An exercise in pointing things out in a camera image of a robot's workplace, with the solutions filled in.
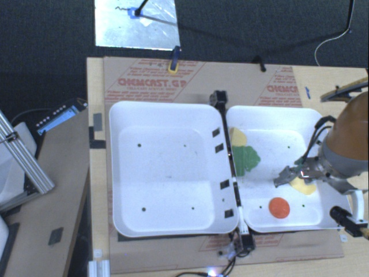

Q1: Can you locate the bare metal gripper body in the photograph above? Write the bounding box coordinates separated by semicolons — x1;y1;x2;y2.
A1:
305;156;359;196

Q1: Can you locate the yellow flat slice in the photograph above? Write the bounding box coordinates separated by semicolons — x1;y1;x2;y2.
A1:
289;177;318;196
229;127;248;148

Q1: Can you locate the white plastic tray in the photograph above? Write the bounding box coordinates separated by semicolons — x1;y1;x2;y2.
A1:
108;100;240;238
225;105;353;234

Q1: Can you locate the orange round disc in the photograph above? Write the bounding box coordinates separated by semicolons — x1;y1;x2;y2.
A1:
268;197;291;219

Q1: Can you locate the green flat leaf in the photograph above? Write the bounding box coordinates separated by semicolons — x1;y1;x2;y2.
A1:
232;145;262;177

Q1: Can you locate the thin black and white rod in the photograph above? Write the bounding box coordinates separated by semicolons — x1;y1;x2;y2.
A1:
216;102;249;237

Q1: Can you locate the brown cardboard board, red print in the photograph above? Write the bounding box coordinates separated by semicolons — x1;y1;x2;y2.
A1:
103;57;345;274

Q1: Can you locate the black cylinder on white bracket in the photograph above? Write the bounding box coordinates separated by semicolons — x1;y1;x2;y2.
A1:
329;189;369;238

